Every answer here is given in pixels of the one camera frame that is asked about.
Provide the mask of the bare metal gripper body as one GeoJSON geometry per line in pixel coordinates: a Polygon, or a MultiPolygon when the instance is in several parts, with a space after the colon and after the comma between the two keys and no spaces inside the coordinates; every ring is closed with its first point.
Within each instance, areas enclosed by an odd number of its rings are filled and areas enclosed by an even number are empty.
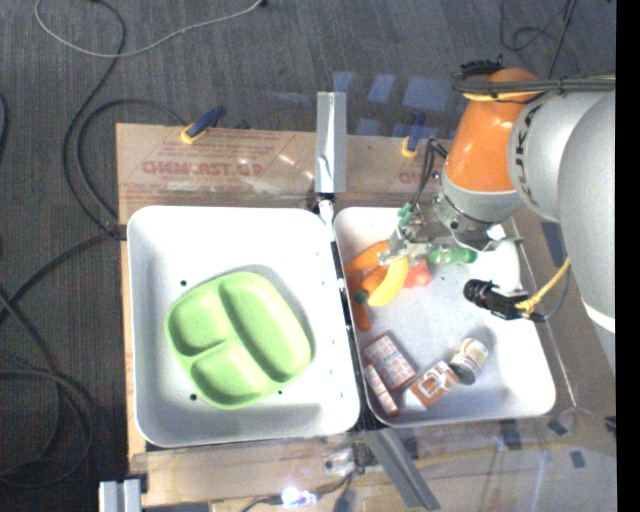
{"type": "Polygon", "coordinates": [[[488,234],[493,224],[468,216],[444,193],[437,193],[428,201],[411,202],[410,213],[411,241],[449,241],[476,252],[495,249],[495,240],[488,234]]]}

